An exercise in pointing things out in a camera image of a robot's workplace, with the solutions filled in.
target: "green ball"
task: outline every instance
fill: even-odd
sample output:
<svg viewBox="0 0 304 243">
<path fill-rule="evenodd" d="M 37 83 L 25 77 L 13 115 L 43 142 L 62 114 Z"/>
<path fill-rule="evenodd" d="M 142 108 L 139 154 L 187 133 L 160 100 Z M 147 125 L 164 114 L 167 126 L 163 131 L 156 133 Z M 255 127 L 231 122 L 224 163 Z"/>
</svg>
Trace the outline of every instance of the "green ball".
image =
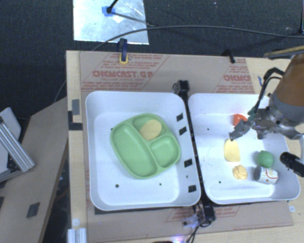
<svg viewBox="0 0 304 243">
<path fill-rule="evenodd" d="M 274 163 L 274 157 L 268 151 L 262 150 L 257 155 L 257 164 L 264 168 L 270 168 Z"/>
</svg>

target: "red object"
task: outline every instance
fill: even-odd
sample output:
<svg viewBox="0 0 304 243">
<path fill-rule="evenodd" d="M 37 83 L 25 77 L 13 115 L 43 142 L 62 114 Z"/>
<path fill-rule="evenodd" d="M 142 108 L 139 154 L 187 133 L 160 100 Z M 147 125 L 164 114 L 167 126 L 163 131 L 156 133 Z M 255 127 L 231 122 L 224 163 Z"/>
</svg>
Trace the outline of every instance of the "red object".
<svg viewBox="0 0 304 243">
<path fill-rule="evenodd" d="M 248 120 L 246 117 L 244 117 L 241 114 L 234 114 L 233 115 L 233 125 L 236 126 L 241 119 L 244 120 L 245 122 Z"/>
</svg>

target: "white can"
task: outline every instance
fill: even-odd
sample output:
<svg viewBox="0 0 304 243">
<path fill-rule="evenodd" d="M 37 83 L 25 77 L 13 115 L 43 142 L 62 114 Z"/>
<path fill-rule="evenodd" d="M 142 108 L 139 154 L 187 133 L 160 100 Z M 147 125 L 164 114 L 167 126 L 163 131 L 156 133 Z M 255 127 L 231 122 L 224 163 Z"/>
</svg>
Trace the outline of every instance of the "white can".
<svg viewBox="0 0 304 243">
<path fill-rule="evenodd" d="M 260 183 L 275 184 L 278 180 L 278 172 L 274 169 L 258 166 L 254 170 L 253 178 Z"/>
</svg>

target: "silver metal sheet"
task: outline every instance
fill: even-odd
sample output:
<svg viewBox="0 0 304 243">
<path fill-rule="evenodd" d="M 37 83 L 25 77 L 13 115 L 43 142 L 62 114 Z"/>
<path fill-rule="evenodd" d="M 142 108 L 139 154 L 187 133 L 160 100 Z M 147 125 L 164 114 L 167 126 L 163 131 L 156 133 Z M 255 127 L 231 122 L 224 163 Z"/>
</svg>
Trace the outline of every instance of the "silver metal sheet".
<svg viewBox="0 0 304 243">
<path fill-rule="evenodd" d="M 104 13 L 103 8 L 113 1 L 73 0 L 74 40 L 105 42 L 116 35 L 146 28 L 143 0 L 119 0 L 114 6 L 116 15 Z M 123 38 L 132 44 L 148 44 L 146 31 Z"/>
</svg>

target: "yellow and black clamp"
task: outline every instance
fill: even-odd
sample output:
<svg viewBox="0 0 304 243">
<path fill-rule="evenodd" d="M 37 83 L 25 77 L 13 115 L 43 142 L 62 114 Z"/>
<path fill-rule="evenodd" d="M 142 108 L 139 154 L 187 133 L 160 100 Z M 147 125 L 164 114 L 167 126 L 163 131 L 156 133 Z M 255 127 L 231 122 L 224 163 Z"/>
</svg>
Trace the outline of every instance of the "yellow and black clamp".
<svg viewBox="0 0 304 243">
<path fill-rule="evenodd" d="M 128 63 L 128 55 L 127 55 L 127 39 L 121 38 L 117 43 L 117 51 L 120 53 L 120 64 L 126 65 Z"/>
</svg>

